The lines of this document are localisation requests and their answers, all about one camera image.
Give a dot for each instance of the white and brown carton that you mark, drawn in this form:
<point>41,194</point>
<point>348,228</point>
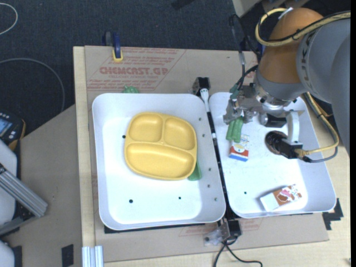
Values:
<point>281,197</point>

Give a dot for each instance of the yellow divided plate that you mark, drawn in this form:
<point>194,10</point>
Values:
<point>160,149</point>

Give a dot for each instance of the thin black and white rod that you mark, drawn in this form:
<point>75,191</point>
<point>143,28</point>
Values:
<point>216,146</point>

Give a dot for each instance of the green toy pepper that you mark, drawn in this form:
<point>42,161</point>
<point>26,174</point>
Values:
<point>130,89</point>

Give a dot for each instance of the brown cardboard board, red print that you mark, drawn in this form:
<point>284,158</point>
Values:
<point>167,65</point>

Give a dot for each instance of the white plastic tray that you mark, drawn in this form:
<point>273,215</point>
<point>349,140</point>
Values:
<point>267,174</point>
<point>155,202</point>

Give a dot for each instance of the green toy vegetable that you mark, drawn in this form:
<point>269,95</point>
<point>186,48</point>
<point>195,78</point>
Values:
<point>196,174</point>

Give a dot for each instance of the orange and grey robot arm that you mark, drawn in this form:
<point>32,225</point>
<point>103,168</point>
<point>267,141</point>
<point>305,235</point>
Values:
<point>311,63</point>

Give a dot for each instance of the white orange and blue carton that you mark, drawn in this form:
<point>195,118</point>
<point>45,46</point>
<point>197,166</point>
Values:
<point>239,150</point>

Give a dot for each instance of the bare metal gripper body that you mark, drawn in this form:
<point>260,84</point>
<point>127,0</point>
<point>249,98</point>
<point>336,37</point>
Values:
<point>247,99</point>

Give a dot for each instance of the black cylinder on white bracket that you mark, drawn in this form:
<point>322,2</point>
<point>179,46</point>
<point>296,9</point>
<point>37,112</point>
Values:
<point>292,146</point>

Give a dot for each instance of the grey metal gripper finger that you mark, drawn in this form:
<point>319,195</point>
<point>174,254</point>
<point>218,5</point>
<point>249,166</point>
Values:
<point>249,117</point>
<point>228,116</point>

